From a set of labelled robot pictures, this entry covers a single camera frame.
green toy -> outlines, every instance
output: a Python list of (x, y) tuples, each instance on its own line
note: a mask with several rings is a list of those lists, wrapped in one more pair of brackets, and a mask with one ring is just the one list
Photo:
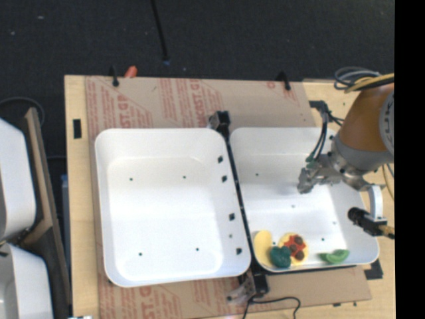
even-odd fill
[(331, 263), (333, 265), (342, 263), (350, 254), (348, 249), (337, 249), (333, 253), (323, 253), (320, 257), (323, 261)]
[(291, 265), (291, 250), (287, 246), (274, 246), (270, 250), (270, 258), (277, 267), (288, 268)]

green object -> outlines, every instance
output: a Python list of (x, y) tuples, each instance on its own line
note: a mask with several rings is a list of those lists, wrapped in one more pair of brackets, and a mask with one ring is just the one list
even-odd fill
[(306, 168), (307, 169), (317, 169), (319, 168), (319, 163), (317, 162), (317, 160), (312, 160), (311, 162), (307, 163)]
[(291, 250), (287, 246), (274, 246), (270, 250), (270, 259), (277, 267), (288, 268), (291, 265)]
[(313, 154), (309, 154), (309, 156), (305, 159), (305, 161), (306, 161), (307, 163), (310, 163), (311, 161), (313, 161), (313, 157), (314, 157), (314, 155), (313, 155)]
[(322, 260), (333, 265), (342, 263), (350, 254), (348, 249), (337, 249), (333, 253), (323, 253), (320, 254)]

toy food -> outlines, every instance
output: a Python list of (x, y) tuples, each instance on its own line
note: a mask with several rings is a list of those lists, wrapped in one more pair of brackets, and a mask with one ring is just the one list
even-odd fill
[(320, 254), (322, 260), (333, 265), (342, 263), (350, 254), (348, 249), (337, 249), (333, 253)]
[(254, 252), (257, 261), (268, 267), (273, 266), (273, 262), (270, 258), (270, 249), (272, 248), (272, 234), (269, 231), (259, 231), (254, 237)]
[(291, 251), (293, 265), (301, 265), (308, 257), (308, 245), (304, 239), (296, 233), (286, 233), (279, 241), (278, 247), (286, 246)]
[(274, 246), (270, 250), (270, 258), (277, 267), (288, 268), (291, 265), (291, 251), (287, 246)]

black floor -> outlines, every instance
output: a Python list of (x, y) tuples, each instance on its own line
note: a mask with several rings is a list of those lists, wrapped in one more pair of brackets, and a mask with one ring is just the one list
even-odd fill
[[(272, 80), (331, 78), (342, 66), (394, 72), (395, 0), (0, 0), (0, 100), (46, 113), (47, 156), (63, 156), (65, 74)], [(0, 106), (15, 122), (28, 104)], [(63, 159), (49, 160), (57, 202)]]

white tray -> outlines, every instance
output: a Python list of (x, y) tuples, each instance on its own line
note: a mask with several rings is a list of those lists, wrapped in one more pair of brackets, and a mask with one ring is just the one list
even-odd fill
[(0, 252), (0, 318), (53, 319), (44, 261), (7, 243)]
[(0, 242), (31, 227), (35, 212), (24, 134), (0, 118)]
[(119, 286), (236, 276), (251, 255), (226, 144), (196, 129), (110, 129), (95, 143), (104, 264)]
[[(309, 246), (301, 266), (273, 268), (271, 272), (290, 272), (329, 265), (319, 253), (349, 249), (340, 266), (368, 264), (379, 255), (378, 242), (362, 228), (354, 226), (347, 212), (364, 209), (358, 191), (344, 183), (316, 185), (311, 193), (300, 195), (298, 176), (305, 159), (317, 143), (320, 128), (239, 128), (231, 137), (249, 230), (254, 237), (267, 230), (277, 243), (288, 232), (301, 235)], [(323, 153), (330, 150), (327, 140)]]

